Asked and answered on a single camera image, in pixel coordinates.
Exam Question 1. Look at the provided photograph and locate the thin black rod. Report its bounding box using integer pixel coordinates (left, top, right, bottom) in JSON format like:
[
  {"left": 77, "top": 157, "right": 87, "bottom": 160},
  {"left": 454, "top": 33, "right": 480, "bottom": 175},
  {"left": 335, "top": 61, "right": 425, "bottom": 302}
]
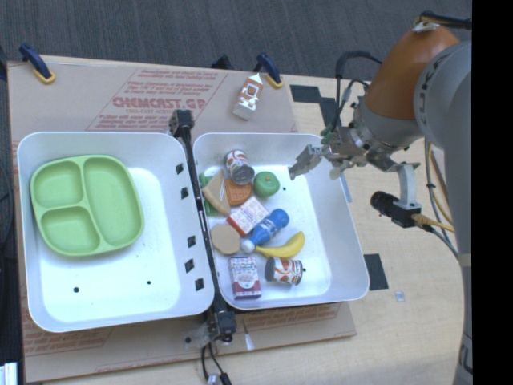
[{"left": 180, "top": 125, "right": 226, "bottom": 316}]

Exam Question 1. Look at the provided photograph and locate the blue and white bottle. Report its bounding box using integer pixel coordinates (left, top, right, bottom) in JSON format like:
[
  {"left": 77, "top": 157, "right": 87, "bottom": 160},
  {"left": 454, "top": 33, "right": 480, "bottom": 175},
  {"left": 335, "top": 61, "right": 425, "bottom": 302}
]
[{"left": 240, "top": 208, "right": 290, "bottom": 254}]

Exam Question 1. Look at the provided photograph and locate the orange square biscuit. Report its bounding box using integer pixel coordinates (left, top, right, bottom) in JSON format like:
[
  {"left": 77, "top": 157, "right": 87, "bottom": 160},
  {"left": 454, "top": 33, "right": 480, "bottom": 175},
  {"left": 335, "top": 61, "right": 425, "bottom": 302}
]
[{"left": 224, "top": 177, "right": 254, "bottom": 207}]

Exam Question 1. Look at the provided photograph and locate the red and white carton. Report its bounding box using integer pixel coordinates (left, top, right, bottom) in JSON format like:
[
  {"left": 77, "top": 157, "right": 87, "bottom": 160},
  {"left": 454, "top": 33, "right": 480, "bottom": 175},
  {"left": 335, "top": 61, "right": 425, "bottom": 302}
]
[{"left": 228, "top": 255, "right": 263, "bottom": 301}]

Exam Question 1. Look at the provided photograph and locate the white and orange can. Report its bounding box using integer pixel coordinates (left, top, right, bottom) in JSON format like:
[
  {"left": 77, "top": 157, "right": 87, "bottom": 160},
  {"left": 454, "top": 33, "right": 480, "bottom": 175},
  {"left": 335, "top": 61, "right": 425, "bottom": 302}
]
[
  {"left": 224, "top": 149, "right": 256, "bottom": 186},
  {"left": 264, "top": 256, "right": 304, "bottom": 286}
]

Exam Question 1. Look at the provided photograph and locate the green toy vegetable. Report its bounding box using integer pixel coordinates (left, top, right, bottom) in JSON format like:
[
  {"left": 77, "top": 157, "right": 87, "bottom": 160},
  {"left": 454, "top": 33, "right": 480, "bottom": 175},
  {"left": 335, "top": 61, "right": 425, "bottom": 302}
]
[{"left": 199, "top": 172, "right": 220, "bottom": 217}]

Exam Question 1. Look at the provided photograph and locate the green divided plate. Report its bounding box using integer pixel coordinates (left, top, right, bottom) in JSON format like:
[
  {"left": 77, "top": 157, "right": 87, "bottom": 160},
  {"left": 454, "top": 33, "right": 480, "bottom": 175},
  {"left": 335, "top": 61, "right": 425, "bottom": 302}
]
[{"left": 29, "top": 154, "right": 146, "bottom": 257}]

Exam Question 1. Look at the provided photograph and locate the brown cardboard board red print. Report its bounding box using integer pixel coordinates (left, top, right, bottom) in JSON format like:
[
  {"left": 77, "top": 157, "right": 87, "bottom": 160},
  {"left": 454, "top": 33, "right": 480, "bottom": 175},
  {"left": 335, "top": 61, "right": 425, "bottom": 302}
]
[{"left": 6, "top": 54, "right": 357, "bottom": 383}]

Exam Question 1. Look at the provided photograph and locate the green toy apple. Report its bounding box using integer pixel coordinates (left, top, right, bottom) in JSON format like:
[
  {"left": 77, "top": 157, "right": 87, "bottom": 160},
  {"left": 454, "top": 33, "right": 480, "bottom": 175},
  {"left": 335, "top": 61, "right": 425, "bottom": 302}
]
[{"left": 252, "top": 171, "right": 281, "bottom": 199}]

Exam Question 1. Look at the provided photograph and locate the white plastic tray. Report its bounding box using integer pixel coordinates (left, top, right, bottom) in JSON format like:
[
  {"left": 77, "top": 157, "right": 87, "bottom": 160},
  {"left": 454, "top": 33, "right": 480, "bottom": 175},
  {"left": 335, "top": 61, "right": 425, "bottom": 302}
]
[
  {"left": 16, "top": 131, "right": 216, "bottom": 334},
  {"left": 192, "top": 132, "right": 370, "bottom": 311}
]

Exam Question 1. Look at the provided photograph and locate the white and orange packet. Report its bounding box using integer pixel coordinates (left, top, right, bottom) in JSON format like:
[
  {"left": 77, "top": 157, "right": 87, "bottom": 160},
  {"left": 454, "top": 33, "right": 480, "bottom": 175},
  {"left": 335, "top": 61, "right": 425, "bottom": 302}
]
[{"left": 226, "top": 196, "right": 270, "bottom": 238}]

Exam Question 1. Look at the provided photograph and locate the yellow banana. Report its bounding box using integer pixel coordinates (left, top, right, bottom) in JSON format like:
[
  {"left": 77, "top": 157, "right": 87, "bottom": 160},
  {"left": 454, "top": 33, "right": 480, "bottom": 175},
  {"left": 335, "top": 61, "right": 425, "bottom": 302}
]
[{"left": 255, "top": 230, "right": 306, "bottom": 260}]

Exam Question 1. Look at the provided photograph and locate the white and orange carton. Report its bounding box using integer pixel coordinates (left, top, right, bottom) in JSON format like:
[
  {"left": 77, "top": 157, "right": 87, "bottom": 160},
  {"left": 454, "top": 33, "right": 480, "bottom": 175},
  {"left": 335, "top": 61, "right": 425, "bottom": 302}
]
[{"left": 232, "top": 72, "right": 265, "bottom": 121}]

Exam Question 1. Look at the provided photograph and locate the black cylinder on white bracket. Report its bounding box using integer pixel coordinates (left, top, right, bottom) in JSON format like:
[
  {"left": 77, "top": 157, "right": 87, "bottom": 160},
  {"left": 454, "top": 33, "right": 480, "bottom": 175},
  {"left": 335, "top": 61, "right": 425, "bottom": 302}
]
[{"left": 370, "top": 162, "right": 422, "bottom": 229}]

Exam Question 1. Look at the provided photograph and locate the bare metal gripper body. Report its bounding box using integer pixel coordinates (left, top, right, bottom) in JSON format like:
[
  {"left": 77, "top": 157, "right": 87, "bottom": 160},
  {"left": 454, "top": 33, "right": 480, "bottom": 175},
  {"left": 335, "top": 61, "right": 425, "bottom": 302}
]
[{"left": 320, "top": 123, "right": 398, "bottom": 169}]

